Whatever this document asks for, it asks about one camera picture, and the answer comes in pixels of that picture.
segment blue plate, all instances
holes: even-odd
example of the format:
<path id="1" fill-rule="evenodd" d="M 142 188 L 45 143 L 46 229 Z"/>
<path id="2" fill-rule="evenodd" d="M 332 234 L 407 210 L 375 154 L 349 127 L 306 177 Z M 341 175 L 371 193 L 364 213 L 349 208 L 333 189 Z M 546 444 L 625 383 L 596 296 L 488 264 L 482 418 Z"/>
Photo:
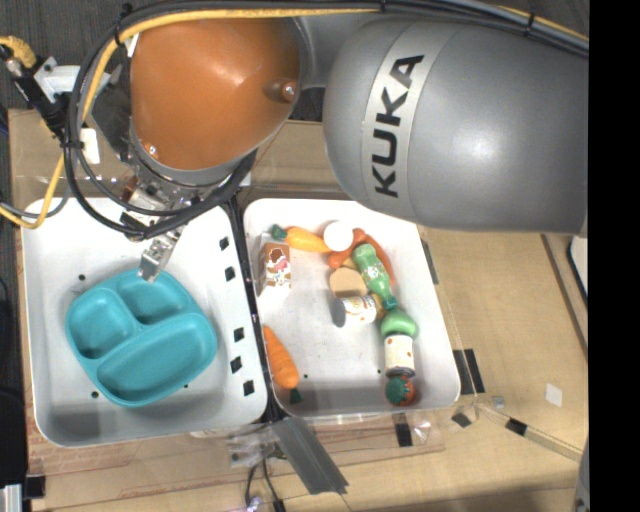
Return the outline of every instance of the blue plate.
<path id="1" fill-rule="evenodd" d="M 94 286 L 73 301 L 65 328 L 95 386 L 125 407 L 174 393 L 218 350 L 211 322 L 167 272 L 153 284 L 130 270 Z"/>

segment green bottle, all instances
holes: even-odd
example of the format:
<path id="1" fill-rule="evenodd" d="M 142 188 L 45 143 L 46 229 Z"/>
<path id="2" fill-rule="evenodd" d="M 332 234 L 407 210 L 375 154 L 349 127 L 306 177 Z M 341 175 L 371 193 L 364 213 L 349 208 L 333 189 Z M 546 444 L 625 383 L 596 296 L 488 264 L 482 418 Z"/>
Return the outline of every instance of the green bottle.
<path id="1" fill-rule="evenodd" d="M 371 244 L 362 244 L 351 253 L 351 258 L 358 265 L 362 278 L 373 293 L 377 293 L 382 299 L 384 309 L 393 309 L 398 301 L 391 293 L 389 274 L 376 255 L 376 250 Z"/>
<path id="2" fill-rule="evenodd" d="M 380 334 L 383 338 L 391 334 L 406 334 L 413 338 L 418 326 L 413 318 L 401 309 L 394 308 L 387 312 L 380 323 Z"/>

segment toy carrot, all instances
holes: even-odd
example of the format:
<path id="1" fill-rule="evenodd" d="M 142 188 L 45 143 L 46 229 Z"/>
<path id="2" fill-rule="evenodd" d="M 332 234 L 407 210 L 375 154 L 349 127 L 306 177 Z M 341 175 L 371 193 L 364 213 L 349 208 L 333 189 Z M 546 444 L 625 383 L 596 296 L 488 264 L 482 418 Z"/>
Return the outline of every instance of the toy carrot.
<path id="1" fill-rule="evenodd" d="M 393 269 L 391 268 L 391 260 L 389 259 L 389 256 L 387 256 L 387 253 L 384 252 L 382 247 L 380 247 L 380 244 L 376 242 L 371 235 L 367 235 L 365 237 L 364 243 L 371 244 L 371 246 L 376 250 L 376 256 L 382 262 L 382 265 L 384 266 L 384 269 L 387 271 L 387 274 L 389 274 L 389 282 L 391 284 L 394 284 L 395 278 L 393 275 Z"/>
<path id="2" fill-rule="evenodd" d="M 331 267 L 334 270 L 339 268 L 345 261 L 347 261 L 347 258 L 351 256 L 351 253 L 356 248 L 356 246 L 360 245 L 361 243 L 364 243 L 366 237 L 367 237 L 367 234 L 364 232 L 363 229 L 360 229 L 360 228 L 354 229 L 353 242 L 351 242 L 351 246 L 348 249 L 345 249 L 344 251 L 332 252 L 329 255 L 329 259 L 327 260 L 327 263 L 329 263 L 329 267 Z"/>
<path id="3" fill-rule="evenodd" d="M 289 247 L 308 252 L 331 252 L 321 236 L 297 226 L 282 229 L 277 224 L 271 228 L 271 236 L 275 240 L 286 243 Z"/>
<path id="4" fill-rule="evenodd" d="M 267 359 L 271 368 L 273 381 L 285 389 L 291 390 L 290 402 L 292 404 L 302 400 L 300 392 L 296 389 L 300 381 L 300 374 L 289 352 L 280 339 L 268 325 L 263 326 L 264 341 L 267 346 Z"/>

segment hole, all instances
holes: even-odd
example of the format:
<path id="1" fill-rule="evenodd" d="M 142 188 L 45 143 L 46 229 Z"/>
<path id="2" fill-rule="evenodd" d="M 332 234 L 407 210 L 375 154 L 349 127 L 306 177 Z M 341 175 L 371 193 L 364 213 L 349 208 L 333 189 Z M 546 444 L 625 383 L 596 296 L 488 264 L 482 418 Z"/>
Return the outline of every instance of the hole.
<path id="1" fill-rule="evenodd" d="M 256 390 L 253 386 L 252 380 L 248 380 L 247 382 L 245 382 L 242 387 L 244 388 L 244 396 L 248 396 Z"/>
<path id="2" fill-rule="evenodd" d="M 242 359 L 238 356 L 229 364 L 231 365 L 231 373 L 236 373 L 240 368 L 242 368 Z"/>

